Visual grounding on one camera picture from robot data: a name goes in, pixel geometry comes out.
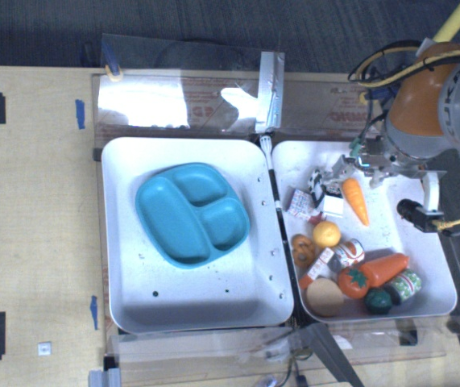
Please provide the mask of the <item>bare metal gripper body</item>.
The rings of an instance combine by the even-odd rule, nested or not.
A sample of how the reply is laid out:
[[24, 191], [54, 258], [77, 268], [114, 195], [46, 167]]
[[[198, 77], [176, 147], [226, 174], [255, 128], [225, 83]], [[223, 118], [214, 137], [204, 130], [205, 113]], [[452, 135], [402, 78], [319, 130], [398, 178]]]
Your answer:
[[402, 153], [389, 138], [355, 138], [351, 143], [354, 165], [369, 177], [411, 177], [418, 172], [418, 161]]

